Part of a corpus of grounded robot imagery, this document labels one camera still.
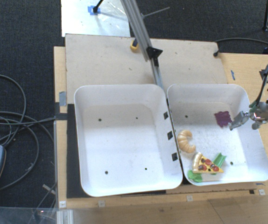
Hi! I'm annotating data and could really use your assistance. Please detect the purple grapes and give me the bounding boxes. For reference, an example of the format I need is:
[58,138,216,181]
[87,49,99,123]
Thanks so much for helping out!
[214,111,233,129]

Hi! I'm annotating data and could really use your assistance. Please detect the white plastic tray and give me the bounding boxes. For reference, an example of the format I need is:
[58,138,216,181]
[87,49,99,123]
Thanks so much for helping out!
[167,83,268,186]
[74,84,184,197]

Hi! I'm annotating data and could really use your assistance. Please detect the green celery stalk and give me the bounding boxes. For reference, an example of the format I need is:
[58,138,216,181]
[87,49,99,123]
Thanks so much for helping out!
[212,152,227,167]

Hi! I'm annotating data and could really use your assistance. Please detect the pizza slice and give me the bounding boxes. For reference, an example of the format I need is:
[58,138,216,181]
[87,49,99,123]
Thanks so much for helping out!
[191,152,225,174]

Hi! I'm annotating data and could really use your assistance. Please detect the tan croissant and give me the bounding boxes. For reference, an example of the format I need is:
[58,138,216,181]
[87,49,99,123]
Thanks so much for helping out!
[177,129,197,154]

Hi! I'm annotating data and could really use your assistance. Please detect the thin black rod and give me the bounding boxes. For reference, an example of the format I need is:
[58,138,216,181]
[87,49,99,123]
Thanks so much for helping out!
[165,97,184,179]

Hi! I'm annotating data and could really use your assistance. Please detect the green lettuce leaf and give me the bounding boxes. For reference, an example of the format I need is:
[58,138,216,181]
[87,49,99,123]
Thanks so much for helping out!
[187,170,204,183]

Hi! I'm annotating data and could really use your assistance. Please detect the pale flat board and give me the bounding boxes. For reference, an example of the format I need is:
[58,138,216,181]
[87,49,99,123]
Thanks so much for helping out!
[65,33,257,196]

